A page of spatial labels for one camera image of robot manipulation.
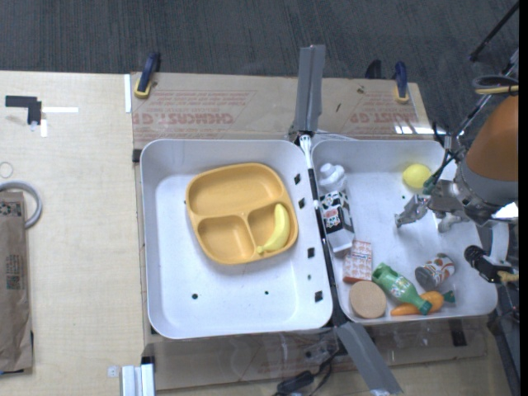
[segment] tin can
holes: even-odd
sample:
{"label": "tin can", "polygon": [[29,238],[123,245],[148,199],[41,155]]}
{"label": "tin can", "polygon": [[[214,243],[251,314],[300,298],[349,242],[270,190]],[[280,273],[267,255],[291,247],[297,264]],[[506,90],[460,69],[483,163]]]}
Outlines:
{"label": "tin can", "polygon": [[414,271],[417,282],[425,291],[433,290],[455,274],[455,264],[444,253],[419,266]]}

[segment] gray hose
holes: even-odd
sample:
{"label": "gray hose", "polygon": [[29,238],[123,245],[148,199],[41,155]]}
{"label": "gray hose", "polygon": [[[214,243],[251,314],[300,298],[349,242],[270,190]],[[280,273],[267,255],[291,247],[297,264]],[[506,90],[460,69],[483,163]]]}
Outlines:
{"label": "gray hose", "polygon": [[35,198],[35,213],[33,213],[33,215],[25,223],[26,229],[29,229],[31,226],[33,226],[33,224],[38,221],[38,219],[40,218],[40,214],[42,213],[42,199],[40,198],[39,193],[32,185],[30,185],[26,181],[5,181],[4,183],[0,183],[0,192],[7,191],[8,189],[18,189],[26,191],[31,196],[33,196],[33,198]]}

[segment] round beige lid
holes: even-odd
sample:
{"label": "round beige lid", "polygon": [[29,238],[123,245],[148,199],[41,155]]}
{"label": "round beige lid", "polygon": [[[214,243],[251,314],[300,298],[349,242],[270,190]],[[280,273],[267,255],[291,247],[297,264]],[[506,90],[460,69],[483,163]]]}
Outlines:
{"label": "round beige lid", "polygon": [[387,297],[376,283],[358,281],[350,288],[349,296],[352,309],[360,317],[378,318],[385,314]]}

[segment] toy banana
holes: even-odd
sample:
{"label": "toy banana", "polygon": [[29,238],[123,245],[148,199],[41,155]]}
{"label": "toy banana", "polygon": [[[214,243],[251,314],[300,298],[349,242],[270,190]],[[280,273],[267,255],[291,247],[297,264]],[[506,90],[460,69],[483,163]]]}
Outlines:
{"label": "toy banana", "polygon": [[282,204],[275,205],[275,228],[266,243],[257,247],[257,252],[262,254],[267,251],[276,251],[286,245],[290,236],[290,217]]}

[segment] red and white box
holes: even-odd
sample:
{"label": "red and white box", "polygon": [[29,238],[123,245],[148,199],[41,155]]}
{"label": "red and white box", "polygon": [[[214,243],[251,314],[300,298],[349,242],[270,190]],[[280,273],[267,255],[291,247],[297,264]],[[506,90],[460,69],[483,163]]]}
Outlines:
{"label": "red and white box", "polygon": [[350,252],[343,260],[343,281],[356,283],[370,280],[372,280],[372,246],[370,242],[354,239]]}

